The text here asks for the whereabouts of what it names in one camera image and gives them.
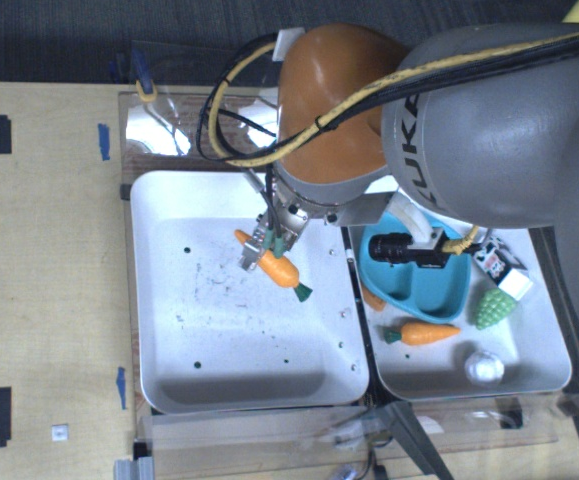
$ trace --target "blue bowl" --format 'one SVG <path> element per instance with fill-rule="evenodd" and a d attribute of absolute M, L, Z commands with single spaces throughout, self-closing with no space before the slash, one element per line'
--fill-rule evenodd
<path fill-rule="evenodd" d="M 433 227 L 444 228 L 449 238 L 460 238 L 445 223 L 427 215 Z M 360 279 L 375 295 L 420 320 L 442 324 L 462 312 L 471 277 L 471 256 L 451 256 L 444 268 L 420 268 L 415 263 L 390 265 L 369 256 L 369 240 L 374 235 L 408 233 L 393 215 L 385 213 L 380 222 L 367 226 L 358 258 Z"/>

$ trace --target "wooden table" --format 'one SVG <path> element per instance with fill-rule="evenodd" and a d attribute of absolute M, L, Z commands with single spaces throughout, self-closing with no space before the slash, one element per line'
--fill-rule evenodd
<path fill-rule="evenodd" d="M 118 94 L 126 90 L 0 83 L 0 114 L 12 121 L 13 146 L 0 154 L 0 387 L 12 389 L 1 480 L 111 479 L 114 461 L 132 455 L 126 203 L 119 196 Z M 99 124 L 109 128 L 109 160 L 99 148 Z M 68 439 L 52 440 L 52 426 L 64 424 Z M 461 479 L 579 479 L 573 423 L 556 419 L 554 429 L 553 443 L 443 458 Z M 419 478 L 408 458 L 387 465 L 391 478 Z M 231 478 L 318 479 L 332 471 Z"/>

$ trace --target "toy carrot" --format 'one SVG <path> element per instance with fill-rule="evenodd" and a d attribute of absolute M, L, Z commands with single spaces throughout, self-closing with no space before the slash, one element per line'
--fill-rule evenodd
<path fill-rule="evenodd" d="M 239 229 L 236 229 L 234 234 L 243 245 L 251 238 L 251 236 Z M 262 255 L 262 258 L 260 258 L 258 266 L 278 286 L 282 288 L 293 288 L 300 302 L 304 302 L 309 298 L 309 295 L 311 295 L 313 290 L 300 282 L 298 269 L 286 256 L 276 258 L 271 251 L 267 250 Z"/>
<path fill-rule="evenodd" d="M 458 327 L 444 324 L 412 321 L 404 324 L 400 331 L 385 329 L 384 336 L 387 343 L 402 341 L 407 345 L 426 345 L 440 341 L 460 332 Z"/>

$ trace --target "blue tape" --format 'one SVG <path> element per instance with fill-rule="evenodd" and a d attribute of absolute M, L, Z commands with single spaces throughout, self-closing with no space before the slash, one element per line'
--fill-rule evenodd
<path fill-rule="evenodd" d="M 118 366 L 116 386 L 118 386 L 118 393 L 120 394 L 120 404 L 122 405 L 122 410 L 124 411 L 127 409 L 127 398 L 125 392 L 127 383 L 125 381 L 125 369 L 122 366 Z"/>
<path fill-rule="evenodd" d="M 102 160 L 110 160 L 109 156 L 109 127 L 106 124 L 98 125 L 98 145 L 100 146 L 100 154 Z"/>

